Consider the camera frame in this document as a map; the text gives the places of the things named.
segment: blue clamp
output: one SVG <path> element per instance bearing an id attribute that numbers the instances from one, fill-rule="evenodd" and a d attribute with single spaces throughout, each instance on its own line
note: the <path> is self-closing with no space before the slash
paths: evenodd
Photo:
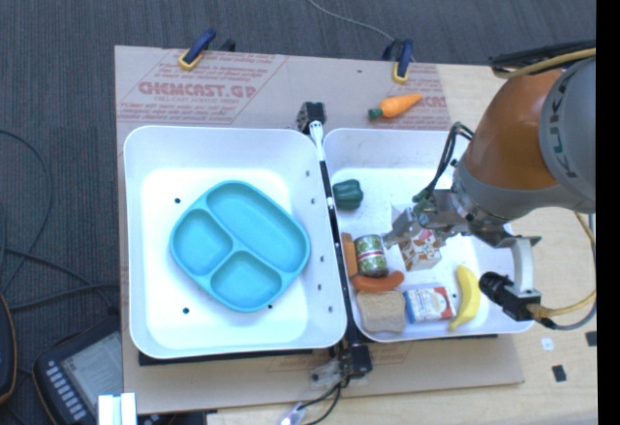
<path id="1" fill-rule="evenodd" d="M 396 54 L 394 51 L 398 48 L 400 51 Z M 392 78 L 395 82 L 404 84 L 409 79 L 409 63 L 413 53 L 414 42 L 410 39 L 404 41 L 394 40 L 384 51 L 382 60 L 396 59 L 394 70 L 392 71 Z"/>
<path id="2" fill-rule="evenodd" d="M 178 57 L 178 65 L 186 71 L 194 69 L 201 61 L 202 52 L 209 48 L 209 44 L 215 39 L 215 35 L 215 29 L 212 27 L 204 31 L 192 47 L 186 49 L 183 54 Z"/>

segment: tin can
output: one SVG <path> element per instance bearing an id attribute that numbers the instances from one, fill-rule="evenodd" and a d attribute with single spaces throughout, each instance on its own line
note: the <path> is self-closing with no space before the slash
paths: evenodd
<path id="1" fill-rule="evenodd" d="M 354 243 L 358 272 L 368 277 L 385 277 L 388 274 L 388 263 L 381 236 L 378 234 L 362 235 Z"/>

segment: banana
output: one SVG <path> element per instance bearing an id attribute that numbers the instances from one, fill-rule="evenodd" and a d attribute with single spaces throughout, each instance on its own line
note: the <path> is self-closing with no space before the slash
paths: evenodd
<path id="1" fill-rule="evenodd" d="M 474 272 L 465 265 L 458 265 L 456 279 L 461 287 L 461 304 L 456 317 L 449 323 L 449 330 L 454 330 L 461 323 L 473 319 L 481 306 L 481 289 Z"/>

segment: cardboard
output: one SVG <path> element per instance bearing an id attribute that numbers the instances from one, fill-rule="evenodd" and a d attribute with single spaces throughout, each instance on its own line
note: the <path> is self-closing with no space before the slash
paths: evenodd
<path id="1" fill-rule="evenodd" d="M 446 131 L 451 121 L 438 68 L 412 64 L 409 80 L 401 85 L 391 78 L 391 62 L 208 51 L 194 71 L 186 72 L 177 65 L 182 52 L 115 49 L 124 391 L 136 393 L 140 414 L 317 397 L 323 390 L 312 388 L 310 372 L 327 363 L 326 349 L 140 365 L 127 320 L 123 142 L 133 129 L 153 124 L 295 128 L 306 102 L 325 104 L 326 133 L 338 127 Z M 423 95 L 415 109 L 396 119 L 368 119 L 367 110 L 382 98 L 408 92 Z M 344 397 L 523 381 L 510 336 L 373 343 L 370 349 L 373 371 L 345 389 Z"/>

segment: table surface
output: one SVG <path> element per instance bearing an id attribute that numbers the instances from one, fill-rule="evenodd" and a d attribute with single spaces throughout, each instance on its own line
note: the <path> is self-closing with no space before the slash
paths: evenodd
<path id="1" fill-rule="evenodd" d="M 452 120 L 470 128 L 477 124 L 501 85 L 486 68 L 439 65 L 438 70 Z M 573 212 L 536 210 L 512 223 L 515 234 L 539 235 L 534 249 L 535 286 L 542 303 L 564 307 L 581 300 L 595 287 L 590 244 Z M 589 307 L 556 319 L 558 324 L 580 320 Z M 554 331 L 535 324 L 513 335 L 524 382 L 511 385 L 428 391 L 341 399 L 325 423 L 598 423 L 597 319 L 572 331 Z M 556 379 L 561 367 L 565 379 Z M 310 421 L 330 402 L 308 410 Z M 275 424 L 290 407 L 268 405 L 218 410 L 208 425 Z"/>

